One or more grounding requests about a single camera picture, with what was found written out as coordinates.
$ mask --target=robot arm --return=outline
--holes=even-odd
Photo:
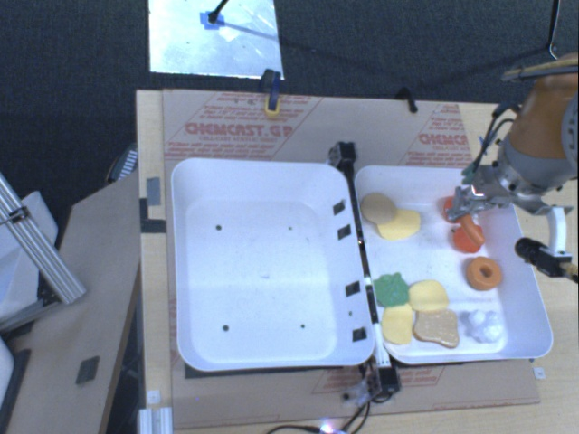
[[[577,55],[561,60],[565,66],[556,71],[554,63],[527,70],[538,80],[521,108],[501,104],[494,111],[480,153],[463,171],[463,186],[456,188],[447,217],[455,222],[466,214],[512,203],[533,215],[545,215],[551,231],[549,245],[522,239],[516,252],[548,276],[577,281],[576,267],[565,252],[565,214],[573,208],[542,200],[577,177]],[[516,118],[498,122],[508,109],[517,112]],[[512,126],[499,144],[497,159],[481,165],[498,130],[509,122]]]

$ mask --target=white plastic tray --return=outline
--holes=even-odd
[[[441,208],[460,180],[460,170],[425,167],[368,166],[356,176],[360,201],[369,193],[384,193],[398,207],[418,211],[422,219],[420,231],[401,241],[382,239],[375,225],[363,219],[372,278],[400,272],[409,285],[436,279],[445,286],[449,308],[459,318],[460,344],[455,349],[415,338],[408,345],[386,344],[386,349],[408,364],[540,357],[549,352],[553,336],[535,274],[514,250],[522,237],[517,215],[512,206],[482,212],[478,224],[486,243],[476,254],[458,252],[451,242],[452,225],[441,217]],[[503,271],[502,283],[490,291],[477,291],[465,279],[467,263],[479,255],[494,259]],[[499,315],[505,325],[502,339],[482,344],[472,337],[467,316],[476,309]]]
[[[186,363],[220,371],[355,365],[370,356],[356,226],[338,170],[189,159],[171,183],[177,344]],[[341,229],[351,234],[339,239]],[[360,292],[348,295],[357,282]]]

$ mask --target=toy food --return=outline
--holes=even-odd
[[[442,217],[446,222],[450,222],[448,210],[452,207],[452,196],[449,196],[444,200],[444,205],[442,206]]]
[[[460,227],[452,235],[454,246],[462,252],[478,252],[480,247],[485,243],[485,237],[482,229],[472,221],[470,214],[463,215],[459,218]]]
[[[467,281],[478,291],[488,291],[496,287],[503,279],[498,263],[488,257],[479,256],[467,267]]]
[[[408,285],[400,273],[383,275],[375,280],[374,292],[382,307],[402,306],[408,302]]]
[[[505,332],[505,327],[496,312],[474,310],[469,313],[470,333],[481,343],[496,343]]]
[[[418,312],[414,324],[414,336],[428,341],[455,348],[459,345],[458,319],[448,308],[431,312]]]
[[[403,240],[420,230],[420,214],[417,211],[398,209],[391,221],[381,223],[377,227],[378,233],[385,240]]]
[[[426,279],[410,286],[408,290],[410,306],[417,312],[443,310],[449,305],[446,289],[435,279]]]
[[[360,203],[360,211],[365,219],[376,225],[393,220],[397,213],[394,202],[381,193],[366,195]]]
[[[408,304],[384,309],[382,335],[392,344],[409,344],[413,339],[413,310]]]

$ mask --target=green toy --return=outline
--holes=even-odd
[[[408,302],[408,285],[398,272],[374,280],[374,292],[382,307],[403,306]]]

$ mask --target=wooden table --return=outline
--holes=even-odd
[[[460,112],[472,150],[479,149],[478,136],[484,135],[493,105],[460,104]],[[162,94],[158,91],[138,93],[138,143],[140,167],[140,198],[147,197],[147,178],[163,175],[163,110]],[[148,207],[148,218],[165,219],[165,197],[161,187],[160,201]],[[577,184],[570,182],[561,193],[546,198],[550,203],[577,205]],[[568,215],[568,250],[577,262],[577,210]],[[518,211],[525,236],[545,240],[547,226],[544,218],[536,218]],[[171,373],[169,348],[169,312],[167,303],[167,274],[164,253],[166,240],[158,234],[142,235],[142,292],[145,338],[146,390],[156,390],[158,400],[149,400],[151,409],[171,406]],[[364,433],[412,432],[422,433],[510,433],[514,431],[544,433],[572,432],[579,426],[579,349],[577,320],[577,286],[567,279],[547,278],[537,273],[537,280],[553,328],[554,346],[535,367],[545,371],[545,379],[538,381],[541,402],[523,406],[507,406],[476,410],[448,410],[410,414],[371,416]],[[222,428],[180,430],[180,434],[253,434],[267,432],[277,424],[245,425]],[[304,423],[319,425],[319,421]]]
[[[8,434],[104,434],[138,300],[136,175],[72,208],[60,253],[87,294],[36,320],[8,345],[30,359]],[[94,379],[76,383],[98,358]]]

